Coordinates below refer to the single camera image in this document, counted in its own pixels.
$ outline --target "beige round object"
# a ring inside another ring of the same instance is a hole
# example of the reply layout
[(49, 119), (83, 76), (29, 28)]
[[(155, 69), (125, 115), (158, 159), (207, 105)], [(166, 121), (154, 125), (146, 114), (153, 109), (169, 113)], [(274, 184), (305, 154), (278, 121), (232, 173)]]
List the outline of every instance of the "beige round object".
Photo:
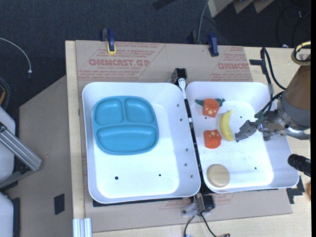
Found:
[(214, 164), (207, 169), (207, 179), (213, 186), (221, 188), (229, 183), (230, 175), (226, 167)]

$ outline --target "blue divided plate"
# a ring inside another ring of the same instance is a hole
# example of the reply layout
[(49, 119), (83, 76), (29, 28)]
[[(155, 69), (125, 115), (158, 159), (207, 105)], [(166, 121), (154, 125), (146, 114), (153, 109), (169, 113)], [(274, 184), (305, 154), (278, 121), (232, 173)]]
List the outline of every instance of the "blue divided plate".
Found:
[(159, 138), (153, 107), (133, 96), (100, 100), (93, 109), (93, 132), (98, 146), (112, 155), (148, 152)]

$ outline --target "yellow banana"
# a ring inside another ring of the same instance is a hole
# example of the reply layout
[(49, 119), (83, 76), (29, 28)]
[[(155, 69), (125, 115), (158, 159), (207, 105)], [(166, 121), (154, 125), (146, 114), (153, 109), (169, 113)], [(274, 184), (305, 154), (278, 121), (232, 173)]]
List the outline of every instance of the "yellow banana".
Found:
[(234, 136), (233, 136), (232, 131), (229, 127), (229, 119), (230, 119), (232, 113), (233, 113), (233, 110), (230, 110), (229, 112), (224, 113), (221, 116), (221, 119), (219, 120), (219, 127), (221, 128), (222, 135), (228, 141), (234, 140)]

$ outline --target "gray floor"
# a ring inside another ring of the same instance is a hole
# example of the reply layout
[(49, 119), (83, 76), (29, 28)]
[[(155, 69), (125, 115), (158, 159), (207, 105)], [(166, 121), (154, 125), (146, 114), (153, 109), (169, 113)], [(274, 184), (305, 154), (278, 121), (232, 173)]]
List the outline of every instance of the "gray floor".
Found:
[[(33, 67), (28, 79), (26, 58), (0, 41), (0, 77), (11, 89), (7, 111), (65, 74), (66, 40), (99, 40), (100, 30), (111, 27), (117, 41), (185, 43), (198, 30), (205, 1), (0, 0), (0, 38), (20, 46)], [(229, 5), (215, 18), (206, 11), (201, 40), (214, 32), (221, 45), (293, 46), (311, 38), (310, 11), (311, 0), (276, 0), (259, 14), (252, 4), (240, 14)]]

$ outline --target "white cable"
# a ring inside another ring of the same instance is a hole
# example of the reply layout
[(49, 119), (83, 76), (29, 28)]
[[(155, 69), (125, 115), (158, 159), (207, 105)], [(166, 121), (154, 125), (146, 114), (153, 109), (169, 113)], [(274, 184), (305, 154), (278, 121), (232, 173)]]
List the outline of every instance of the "white cable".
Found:
[(202, 15), (201, 15), (201, 19), (199, 21), (199, 26), (198, 26), (198, 35), (197, 35), (197, 43), (199, 44), (199, 37), (200, 37), (200, 34), (201, 34), (201, 27), (202, 27), (202, 20), (203, 20), (203, 15), (204, 15), (204, 12), (205, 12), (205, 9), (208, 5), (208, 1), (206, 1), (205, 5), (204, 5), (204, 9), (203, 9), (203, 12), (202, 12)]
[(29, 78), (31, 78), (31, 76), (32, 76), (32, 66), (31, 66), (31, 62), (30, 62), (30, 59), (29, 59), (29, 57), (27, 56), (27, 54), (23, 51), (23, 49), (20, 48), (18, 45), (14, 44), (13, 42), (7, 40), (7, 39), (4, 39), (4, 38), (1, 38), (1, 37), (0, 37), (0, 40), (3, 40), (3, 41), (5, 41), (5, 42), (10, 43), (11, 45), (13, 45), (13, 46), (15, 46), (16, 48), (18, 48), (18, 49), (25, 55), (26, 59), (27, 59), (28, 62), (29, 62), (29, 66), (30, 66), (30, 68), (29, 68), (29, 70), (28, 70), (28, 75), (29, 75)]

